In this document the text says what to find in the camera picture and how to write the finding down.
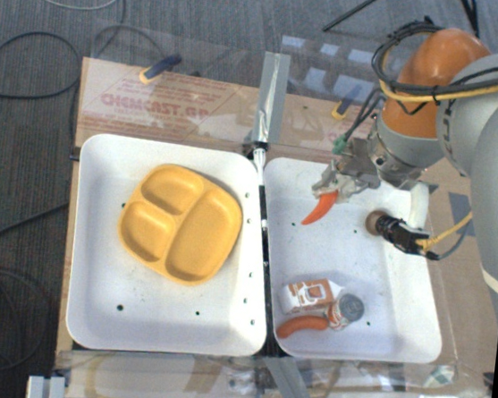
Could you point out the yellow divided plate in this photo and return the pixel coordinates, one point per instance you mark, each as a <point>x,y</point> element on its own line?
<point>199,237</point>

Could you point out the orange and white can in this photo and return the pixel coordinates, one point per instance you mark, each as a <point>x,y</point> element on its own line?
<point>345,311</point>

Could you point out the orange sausage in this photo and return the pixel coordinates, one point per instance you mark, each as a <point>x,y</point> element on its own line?
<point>301,324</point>

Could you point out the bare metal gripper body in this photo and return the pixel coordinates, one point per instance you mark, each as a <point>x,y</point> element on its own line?
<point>361,164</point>

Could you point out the brown cardboard board, red print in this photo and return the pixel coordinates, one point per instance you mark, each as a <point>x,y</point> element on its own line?
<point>160,110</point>

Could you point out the black cylinder on white bracket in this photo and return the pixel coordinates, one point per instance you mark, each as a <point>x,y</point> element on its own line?
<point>400,234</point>

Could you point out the white and orange carton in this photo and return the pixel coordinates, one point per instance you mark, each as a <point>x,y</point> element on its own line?
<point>305,295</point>

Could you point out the white plastic tray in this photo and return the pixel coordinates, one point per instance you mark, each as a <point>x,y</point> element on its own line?
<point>358,261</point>
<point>101,265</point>

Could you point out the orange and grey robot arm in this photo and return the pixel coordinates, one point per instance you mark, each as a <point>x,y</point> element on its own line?
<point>489,146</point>

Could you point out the orange carrot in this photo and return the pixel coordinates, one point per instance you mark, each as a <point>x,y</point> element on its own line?
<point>319,210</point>

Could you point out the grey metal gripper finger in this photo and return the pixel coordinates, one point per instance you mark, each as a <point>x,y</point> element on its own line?
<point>327,181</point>
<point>347,189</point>

